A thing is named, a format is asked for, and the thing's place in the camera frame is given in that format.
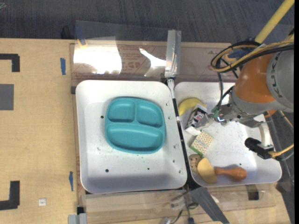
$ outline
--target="black corner marker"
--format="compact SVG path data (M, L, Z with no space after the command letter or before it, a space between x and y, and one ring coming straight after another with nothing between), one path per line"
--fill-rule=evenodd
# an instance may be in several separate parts
M20 205L20 181L10 181L9 199L0 201L0 210L17 209Z
M11 60L11 72L20 72L20 56L18 54L0 54L0 60Z

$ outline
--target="gray carpet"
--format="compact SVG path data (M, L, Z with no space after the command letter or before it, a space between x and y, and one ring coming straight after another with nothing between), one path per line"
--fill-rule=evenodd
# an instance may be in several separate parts
M60 39L63 26L74 33L76 20L172 28L184 42L240 42L255 37L283 0L0 0L0 37ZM294 7L266 39L284 40L294 26ZM293 114L288 114L293 122ZM278 147L293 133L278 114L273 117ZM294 223L293 158L283 165L280 188Z

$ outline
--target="blue plate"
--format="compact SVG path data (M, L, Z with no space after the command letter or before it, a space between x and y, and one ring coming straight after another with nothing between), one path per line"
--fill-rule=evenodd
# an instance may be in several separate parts
M105 137L115 149L152 154L165 140L164 115L159 106L145 99L120 97L108 106Z

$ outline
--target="banana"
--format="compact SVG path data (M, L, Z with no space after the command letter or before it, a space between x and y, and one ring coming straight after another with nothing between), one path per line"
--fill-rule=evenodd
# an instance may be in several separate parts
M188 98L183 100L179 105L178 105L178 114L179 116L183 115L188 109L194 108L196 104L201 104L203 107L206 107L205 104L203 104L199 99L197 98Z

